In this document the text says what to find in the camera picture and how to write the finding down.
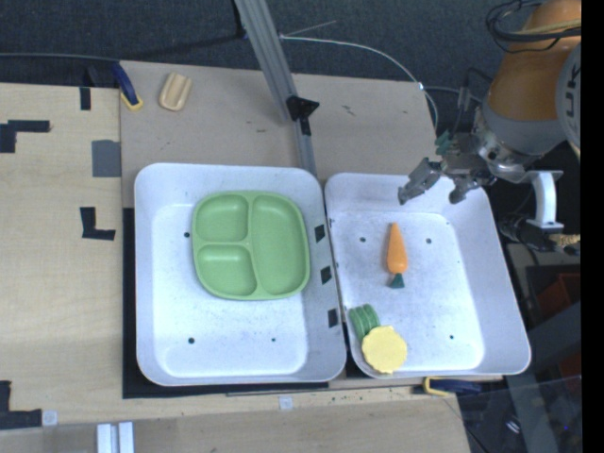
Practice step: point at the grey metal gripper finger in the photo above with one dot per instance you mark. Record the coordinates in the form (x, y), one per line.
(420, 179)
(464, 190)

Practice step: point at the yellow round biscuit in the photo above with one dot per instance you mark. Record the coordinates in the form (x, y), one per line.
(384, 349)

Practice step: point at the green divided plate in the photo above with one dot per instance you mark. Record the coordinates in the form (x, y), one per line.
(250, 246)

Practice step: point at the beige bread bun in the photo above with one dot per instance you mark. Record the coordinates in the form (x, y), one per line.
(175, 91)

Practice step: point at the brown cardboard board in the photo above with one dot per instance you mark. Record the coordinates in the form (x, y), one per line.
(368, 125)

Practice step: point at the green ridged biscuit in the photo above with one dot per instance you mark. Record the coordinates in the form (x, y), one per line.
(363, 318)

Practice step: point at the orange carrot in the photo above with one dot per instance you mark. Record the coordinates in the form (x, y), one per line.
(397, 250)

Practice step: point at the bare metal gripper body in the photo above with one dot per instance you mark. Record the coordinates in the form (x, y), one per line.
(472, 161)

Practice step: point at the white plastic tray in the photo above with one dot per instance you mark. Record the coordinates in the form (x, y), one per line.
(226, 338)
(439, 319)

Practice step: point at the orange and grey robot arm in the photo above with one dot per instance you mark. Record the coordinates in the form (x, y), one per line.
(528, 83)

